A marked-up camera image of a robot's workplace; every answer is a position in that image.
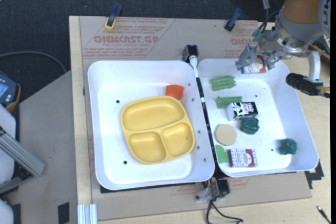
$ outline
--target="white tray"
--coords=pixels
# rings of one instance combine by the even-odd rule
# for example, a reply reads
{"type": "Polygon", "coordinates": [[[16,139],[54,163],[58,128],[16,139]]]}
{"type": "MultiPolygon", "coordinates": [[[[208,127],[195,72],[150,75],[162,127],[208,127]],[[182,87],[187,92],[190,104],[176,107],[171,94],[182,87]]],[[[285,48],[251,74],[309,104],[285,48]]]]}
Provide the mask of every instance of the white tray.
{"type": "Polygon", "coordinates": [[[235,67],[234,59],[205,59],[198,65],[198,72],[204,91],[206,107],[214,144],[216,128],[220,124],[230,124],[237,133],[236,142],[229,148],[253,148],[258,166],[230,167],[219,164],[228,176],[242,177],[261,174],[286,173],[314,169],[318,164],[318,154],[304,117],[296,90],[286,84],[288,68],[282,62],[266,73],[241,74],[235,67]],[[236,86],[231,89],[213,91],[211,79],[234,76],[236,86]],[[239,121],[229,121],[225,109],[216,104],[218,97],[242,96],[243,102],[255,102],[259,114],[260,129],[254,135],[242,132],[239,121]],[[297,142],[295,155],[279,152],[280,140],[291,138],[297,142]]]}
{"type": "Polygon", "coordinates": [[[88,70],[94,156],[98,182],[111,190],[203,182],[215,164],[202,104],[191,66],[182,61],[97,61],[88,70]],[[120,113],[133,101],[165,95],[165,87],[184,87],[180,100],[191,120],[195,147],[182,158],[142,164],[130,153],[120,113]]]}

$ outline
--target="yellow plate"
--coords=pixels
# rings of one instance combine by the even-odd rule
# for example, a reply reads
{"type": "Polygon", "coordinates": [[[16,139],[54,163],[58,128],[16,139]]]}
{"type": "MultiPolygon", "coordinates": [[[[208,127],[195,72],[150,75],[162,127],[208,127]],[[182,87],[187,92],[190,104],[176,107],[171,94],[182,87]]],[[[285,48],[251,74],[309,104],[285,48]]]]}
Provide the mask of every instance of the yellow plate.
{"type": "Polygon", "coordinates": [[[190,153],[195,145],[182,103],[170,96],[127,104],[121,112],[121,126],[132,155],[141,163],[171,161],[190,153]]]}

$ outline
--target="beige disc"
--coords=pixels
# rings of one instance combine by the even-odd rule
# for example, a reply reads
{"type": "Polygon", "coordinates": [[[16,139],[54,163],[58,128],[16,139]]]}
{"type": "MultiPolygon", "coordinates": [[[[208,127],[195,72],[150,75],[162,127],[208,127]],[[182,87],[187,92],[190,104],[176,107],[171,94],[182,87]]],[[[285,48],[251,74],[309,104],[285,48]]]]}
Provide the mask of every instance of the beige disc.
{"type": "Polygon", "coordinates": [[[225,146],[231,146],[236,142],[236,131],[229,124],[221,124],[216,130],[216,139],[225,146]]]}

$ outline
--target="green crumpled object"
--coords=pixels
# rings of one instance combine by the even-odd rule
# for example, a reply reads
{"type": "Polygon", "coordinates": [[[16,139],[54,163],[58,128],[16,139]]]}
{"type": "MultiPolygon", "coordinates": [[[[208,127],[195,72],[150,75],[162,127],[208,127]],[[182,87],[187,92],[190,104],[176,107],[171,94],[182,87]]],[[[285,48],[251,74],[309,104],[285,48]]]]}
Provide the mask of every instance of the green crumpled object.
{"type": "Polygon", "coordinates": [[[286,138],[281,140],[280,152],[284,155],[295,154],[297,150],[297,144],[293,139],[286,138]]]}

